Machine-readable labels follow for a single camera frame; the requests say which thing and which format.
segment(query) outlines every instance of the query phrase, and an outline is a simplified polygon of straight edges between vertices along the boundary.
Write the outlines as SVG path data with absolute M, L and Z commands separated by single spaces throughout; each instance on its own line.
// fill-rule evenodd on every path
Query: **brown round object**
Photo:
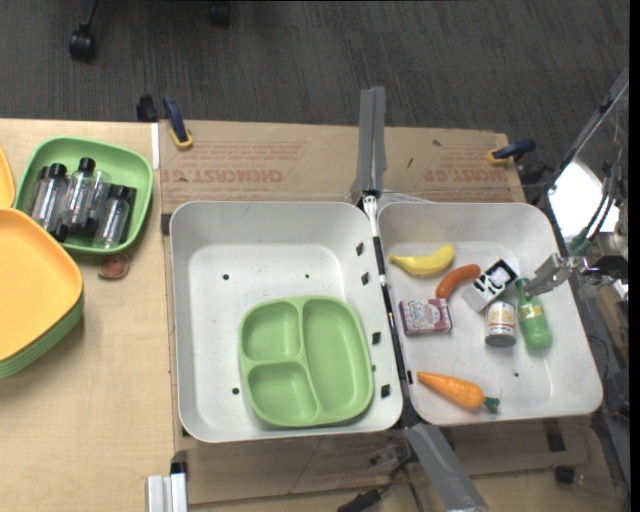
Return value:
M 123 252 L 107 254 L 102 258 L 98 275 L 104 279 L 122 279 L 129 271 L 129 258 Z

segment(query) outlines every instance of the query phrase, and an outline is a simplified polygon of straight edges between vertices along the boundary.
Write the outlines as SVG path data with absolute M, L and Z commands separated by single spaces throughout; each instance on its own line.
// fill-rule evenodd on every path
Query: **white tray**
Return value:
M 346 203 L 192 202 L 174 212 L 170 232 L 178 408 L 193 437 L 210 443 L 266 440 L 383 431 L 396 423 L 400 384 L 371 228 L 360 210 Z M 363 285 L 365 273 L 369 282 Z M 340 425 L 270 426 L 253 412 L 243 390 L 242 316 L 260 302 L 299 295 L 347 302 L 368 340 L 373 400 L 362 415 Z M 380 341 L 373 344 L 376 332 Z M 389 395 L 382 397 L 387 384 Z
M 500 258 L 525 277 L 553 252 L 558 252 L 548 219 L 526 204 L 394 203 L 378 217 L 394 315 L 404 299 L 435 297 L 440 278 L 415 278 L 388 263 L 391 253 L 429 254 L 446 242 L 454 244 L 456 266 L 478 264 L 483 270 Z M 501 296 L 517 303 L 511 285 Z M 473 311 L 460 293 L 450 302 L 453 330 L 449 334 L 399 335 L 405 365 L 413 376 L 409 386 L 416 412 L 436 425 L 522 420 L 581 415 L 602 401 L 602 385 L 568 283 L 539 296 L 553 345 L 529 352 L 520 331 L 514 347 L 484 342 L 484 310 Z M 417 382 L 418 371 L 457 376 L 481 386 L 486 396 L 500 399 L 499 414 L 484 407 L 469 410 Z

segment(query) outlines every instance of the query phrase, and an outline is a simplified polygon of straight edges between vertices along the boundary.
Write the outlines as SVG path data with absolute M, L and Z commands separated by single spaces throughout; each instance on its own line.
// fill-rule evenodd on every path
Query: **wooden table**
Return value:
M 0 120 L 0 145 L 17 182 L 31 153 L 49 137 L 95 138 L 154 161 L 153 129 L 142 123 L 7 119 Z M 84 279 L 83 320 L 34 364 L 0 380 L 2 510 L 143 511 L 146 477 L 168 472 L 175 454 L 175 416 L 158 172 L 154 185 L 126 278 L 100 279 L 100 258 L 74 256 Z M 604 465 L 595 435 L 586 442 L 591 462 Z M 493 511 L 602 510 L 558 490 L 549 468 L 478 476 L 474 482 Z M 443 510 L 430 485 L 416 487 L 426 510 Z M 335 491 L 194 508 L 335 510 L 355 494 Z M 378 508 L 413 509 L 406 485 L 393 486 Z

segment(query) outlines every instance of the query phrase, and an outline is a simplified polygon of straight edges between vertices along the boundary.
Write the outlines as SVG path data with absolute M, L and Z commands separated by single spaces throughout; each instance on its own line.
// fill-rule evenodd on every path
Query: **sausage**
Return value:
M 480 276 L 480 272 L 480 267 L 476 264 L 464 265 L 453 269 L 440 281 L 440 284 L 436 288 L 436 297 L 439 299 L 448 299 L 451 297 L 456 286 L 463 281 L 476 279 Z

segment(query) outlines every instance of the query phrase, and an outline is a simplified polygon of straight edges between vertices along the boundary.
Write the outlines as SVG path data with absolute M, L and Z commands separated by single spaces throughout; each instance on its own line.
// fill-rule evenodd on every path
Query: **small purple box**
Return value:
M 407 336 L 449 332 L 453 327 L 447 299 L 403 300 L 400 316 Z

